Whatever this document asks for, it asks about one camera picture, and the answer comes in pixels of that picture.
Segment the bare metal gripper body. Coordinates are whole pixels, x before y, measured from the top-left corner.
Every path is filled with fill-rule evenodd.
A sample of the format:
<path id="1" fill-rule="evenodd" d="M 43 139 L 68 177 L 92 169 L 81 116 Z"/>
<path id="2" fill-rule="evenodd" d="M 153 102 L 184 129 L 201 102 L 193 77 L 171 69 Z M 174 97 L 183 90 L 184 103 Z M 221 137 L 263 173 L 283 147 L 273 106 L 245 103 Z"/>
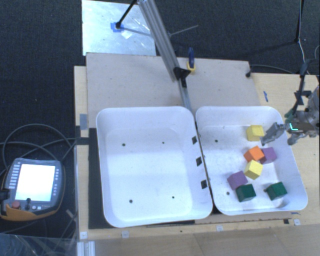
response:
<path id="1" fill-rule="evenodd" d="M 319 93 L 313 92 L 308 97 L 307 106 L 304 110 L 298 110 L 294 114 L 292 126 L 299 132 L 316 137 L 320 134 L 320 100 Z"/>

